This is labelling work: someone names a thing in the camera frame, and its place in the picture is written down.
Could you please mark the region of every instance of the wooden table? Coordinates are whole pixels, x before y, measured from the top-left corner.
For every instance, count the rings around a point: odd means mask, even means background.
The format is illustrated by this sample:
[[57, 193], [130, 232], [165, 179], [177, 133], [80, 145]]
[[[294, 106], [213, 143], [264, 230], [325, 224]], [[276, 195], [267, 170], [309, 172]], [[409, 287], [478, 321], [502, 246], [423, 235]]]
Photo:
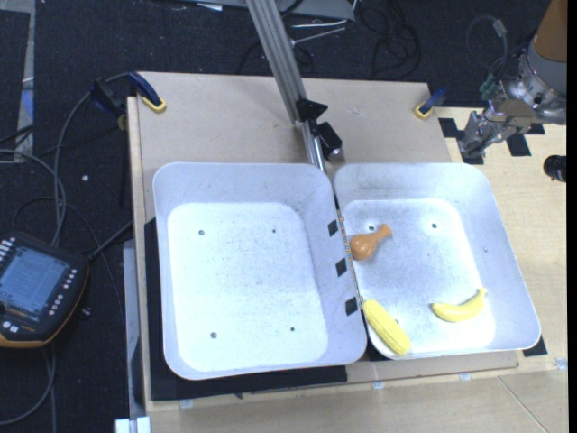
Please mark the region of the wooden table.
[[[129, 98], [136, 270], [142, 341], [148, 338], [143, 226], [154, 218], [151, 181], [172, 161], [302, 162], [301, 134], [289, 123], [273, 78], [142, 73], [168, 104], [155, 114]], [[461, 161], [438, 116], [464, 128], [469, 110], [438, 108], [419, 120], [426, 84], [305, 79], [308, 96], [329, 105], [322, 119], [343, 138], [347, 162]], [[487, 150], [490, 180], [535, 303], [548, 355], [458, 355], [347, 366], [342, 385], [194, 400], [153, 401], [148, 346], [142, 347], [146, 415], [153, 431], [566, 431], [568, 429], [566, 185], [543, 161], [565, 154], [565, 128], [528, 136], [531, 157], [506, 144]]]

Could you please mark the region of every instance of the white tray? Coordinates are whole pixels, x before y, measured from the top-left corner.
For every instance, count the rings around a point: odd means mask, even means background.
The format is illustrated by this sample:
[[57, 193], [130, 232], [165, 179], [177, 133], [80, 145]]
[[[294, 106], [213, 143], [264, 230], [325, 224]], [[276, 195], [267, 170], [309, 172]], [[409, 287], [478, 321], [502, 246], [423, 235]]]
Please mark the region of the white tray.
[[175, 162], [153, 190], [174, 373], [203, 380], [362, 356], [357, 290], [320, 170]]
[[[368, 260], [353, 261], [359, 293], [376, 299], [408, 334], [411, 351], [391, 359], [518, 350], [533, 346], [540, 326], [490, 184], [468, 164], [368, 163], [334, 177], [347, 236], [381, 224], [392, 237]], [[460, 323], [438, 318], [435, 302], [458, 304], [488, 290], [480, 315]]]

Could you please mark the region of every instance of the yellow clamp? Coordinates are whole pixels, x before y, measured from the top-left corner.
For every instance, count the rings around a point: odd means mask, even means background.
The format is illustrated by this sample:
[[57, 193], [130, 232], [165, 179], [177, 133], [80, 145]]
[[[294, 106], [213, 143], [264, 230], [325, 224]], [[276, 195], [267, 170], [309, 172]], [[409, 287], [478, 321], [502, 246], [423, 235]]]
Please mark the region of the yellow clamp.
[[166, 101], [162, 98], [160, 98], [160, 104], [158, 106], [154, 105], [147, 97], [142, 97], [142, 102], [157, 114], [166, 110]]
[[433, 113], [433, 109], [435, 109], [434, 107], [429, 107], [429, 110], [426, 111], [424, 114], [419, 111], [419, 109], [421, 108], [421, 106], [425, 103], [426, 101], [422, 102], [420, 105], [418, 105], [417, 107], [415, 107], [415, 115], [419, 118], [419, 119], [425, 119], [427, 117], [429, 117], [432, 113]]

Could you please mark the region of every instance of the white cable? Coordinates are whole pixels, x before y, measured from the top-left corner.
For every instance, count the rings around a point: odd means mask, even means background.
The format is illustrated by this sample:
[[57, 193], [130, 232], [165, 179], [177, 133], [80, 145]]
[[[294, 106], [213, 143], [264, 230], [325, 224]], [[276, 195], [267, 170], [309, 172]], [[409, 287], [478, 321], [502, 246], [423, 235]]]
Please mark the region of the white cable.
[[317, 33], [315, 35], [311, 35], [310, 37], [305, 37], [304, 39], [293, 40], [292, 44], [294, 46], [297, 43], [301, 43], [302, 41], [309, 41], [309, 40], [318, 39], [319, 37], [325, 37], [326, 35], [330, 35], [331, 33], [342, 32], [345, 29], [346, 29], [346, 27], [339, 27], [338, 29], [333, 29], [332, 31]]
[[[353, 0], [353, 12], [354, 12], [354, 8], [357, 5], [357, 1], [358, 0]], [[334, 23], [297, 24], [297, 25], [291, 25], [290, 27], [292, 27], [293, 29], [306, 29], [306, 28], [311, 28], [311, 27], [332, 27], [332, 26], [336, 26], [336, 25], [345, 24], [346, 22], [347, 22], [346, 19], [342, 19], [341, 21], [336, 21]]]
[[307, 27], [331, 27], [331, 26], [334, 26], [334, 25], [345, 24], [346, 22], [347, 22], [347, 20], [346, 20], [346, 19], [343, 19], [343, 20], [337, 21], [337, 22], [335, 22], [335, 23], [299, 24], [299, 25], [291, 25], [290, 27], [292, 27], [293, 29], [305, 29], [305, 28], [307, 28]]

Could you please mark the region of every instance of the wooden board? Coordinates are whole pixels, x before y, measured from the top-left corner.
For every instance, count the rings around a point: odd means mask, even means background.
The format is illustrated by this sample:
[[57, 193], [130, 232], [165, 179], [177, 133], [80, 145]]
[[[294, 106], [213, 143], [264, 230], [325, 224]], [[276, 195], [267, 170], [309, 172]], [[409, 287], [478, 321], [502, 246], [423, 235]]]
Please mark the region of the wooden board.
[[[142, 226], [153, 217], [151, 178], [154, 171], [164, 163], [178, 160], [303, 161], [305, 154], [300, 133], [288, 124], [288, 116], [271, 78], [144, 75], [169, 105], [166, 113], [156, 115], [140, 99], [131, 98], [129, 101], [141, 331], [142, 337], [146, 338]], [[412, 114], [414, 105], [428, 95], [425, 84], [308, 79], [305, 85], [311, 99], [330, 105], [326, 120], [343, 137], [346, 161], [461, 159], [456, 142], [443, 138], [435, 115], [420, 121]], [[458, 126], [463, 127], [469, 111], [440, 108], [437, 113], [454, 117]], [[370, 139], [364, 141], [367, 139], [361, 138], [363, 144], [356, 146], [355, 138], [366, 134]], [[142, 359], [146, 410], [151, 415], [155, 431], [190, 431], [191, 428], [199, 431], [228, 431], [232, 428], [237, 432], [270, 431], [288, 425], [291, 419], [296, 419], [297, 426], [301, 426], [302, 430], [348, 431], [352, 424], [362, 422], [365, 416], [373, 419], [375, 430], [379, 430], [377, 427], [385, 422], [389, 428], [420, 431], [409, 412], [415, 415], [416, 410], [421, 411], [422, 402], [425, 401], [411, 394], [411, 389], [425, 390], [431, 394], [426, 402], [431, 409], [418, 414], [419, 425], [429, 422], [429, 425], [437, 426], [437, 430], [453, 431], [450, 424], [445, 424], [446, 419], [439, 418], [439, 414], [435, 413], [443, 412], [447, 404], [450, 408], [461, 405], [461, 402], [469, 402], [471, 406], [477, 403], [483, 406], [483, 410], [493, 411], [496, 426], [503, 427], [495, 431], [517, 431], [505, 429], [505, 425], [514, 425], [512, 428], [519, 426], [518, 431], [543, 431], [535, 429], [541, 427], [535, 422], [533, 414], [519, 406], [511, 396], [511, 383], [505, 386], [499, 377], [556, 369], [557, 358], [567, 358], [566, 185], [550, 181], [542, 170], [546, 156], [564, 153], [565, 136], [564, 127], [558, 126], [551, 131], [547, 128], [546, 136], [528, 136], [533, 152], [529, 158], [512, 158], [504, 143], [491, 146], [486, 163], [481, 167], [490, 179], [519, 266], [534, 300], [549, 349], [548, 355], [525, 358], [518, 352], [484, 357], [473, 355], [470, 360], [457, 356], [457, 360], [436, 358], [431, 364], [425, 360], [413, 365], [402, 362], [408, 364], [396, 366], [363, 361], [347, 369], [351, 382], [345, 386], [258, 393], [246, 395], [244, 400], [233, 395], [201, 399], [195, 401], [193, 410], [181, 410], [174, 401], [151, 401], [145, 345]], [[333, 170], [334, 166], [330, 165], [329, 171]], [[464, 373], [462, 378], [465, 379], [471, 373], [471, 382], [474, 383], [461, 382], [458, 373]], [[391, 403], [395, 406], [395, 401], [381, 398], [380, 394], [375, 396], [374, 393], [378, 392], [369, 391], [371, 383], [378, 381], [386, 381], [385, 386], [391, 389], [399, 388], [396, 395], [401, 400], [412, 400], [407, 401], [407, 413], [388, 410]], [[523, 386], [521, 384], [518, 389], [523, 391]], [[558, 381], [555, 380], [549, 389], [558, 393]], [[307, 402], [299, 401], [301, 397], [306, 397]], [[505, 401], [509, 398], [513, 399], [513, 404]], [[534, 404], [534, 409], [538, 410], [541, 405], [539, 400], [535, 400]], [[345, 416], [348, 420], [342, 419], [343, 429], [335, 429], [335, 424], [328, 421], [316, 423], [316, 412], [331, 411], [330, 406], [333, 405], [338, 407], [338, 412], [348, 413]], [[471, 409], [458, 413], [449, 411], [460, 430], [466, 426], [468, 430], [481, 431], [478, 421], [487, 420], [482, 415], [473, 415]], [[563, 413], [561, 418], [552, 415], [551, 422], [563, 424]], [[257, 429], [258, 425], [262, 425], [262, 429]]]

